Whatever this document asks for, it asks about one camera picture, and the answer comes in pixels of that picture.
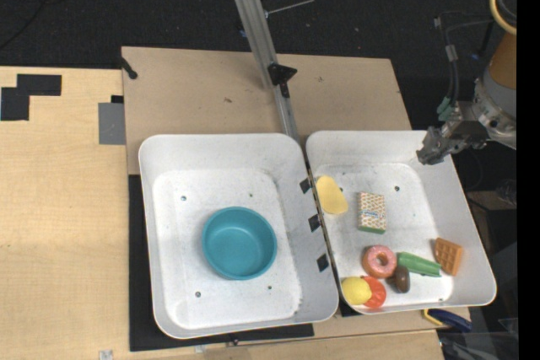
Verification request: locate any brown toy waffle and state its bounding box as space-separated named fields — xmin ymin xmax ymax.
xmin=433 ymin=237 xmax=464 ymax=277

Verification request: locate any orange toy fruit slice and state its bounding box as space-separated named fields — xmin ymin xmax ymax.
xmin=362 ymin=276 xmax=388 ymax=309

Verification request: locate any small colourful patterned carton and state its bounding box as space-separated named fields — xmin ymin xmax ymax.
xmin=356 ymin=191 xmax=387 ymax=235

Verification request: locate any brown toy doughnut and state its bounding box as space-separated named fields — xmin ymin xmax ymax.
xmin=393 ymin=265 xmax=412 ymax=294

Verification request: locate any brown cardboard board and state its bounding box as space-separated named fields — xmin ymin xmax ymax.
xmin=121 ymin=46 xmax=473 ymax=347

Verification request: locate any teal bowl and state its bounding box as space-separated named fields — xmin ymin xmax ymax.
xmin=201 ymin=206 xmax=278 ymax=282

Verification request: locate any pale yellow toy slice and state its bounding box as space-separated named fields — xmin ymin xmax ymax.
xmin=315 ymin=175 xmax=350 ymax=217

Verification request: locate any green toy bean pod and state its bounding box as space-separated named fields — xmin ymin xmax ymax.
xmin=396 ymin=251 xmax=444 ymax=279

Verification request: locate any pink toy doughnut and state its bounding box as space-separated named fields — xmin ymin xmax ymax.
xmin=361 ymin=244 xmax=398 ymax=280

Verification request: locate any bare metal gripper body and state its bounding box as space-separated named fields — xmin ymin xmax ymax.
xmin=438 ymin=87 xmax=518 ymax=153

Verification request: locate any white plastic tray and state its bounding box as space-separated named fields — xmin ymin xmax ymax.
xmin=138 ymin=132 xmax=341 ymax=340
xmin=305 ymin=129 xmax=498 ymax=316

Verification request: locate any yellow toy lemon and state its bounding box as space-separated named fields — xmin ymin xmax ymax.
xmin=340 ymin=276 xmax=372 ymax=307

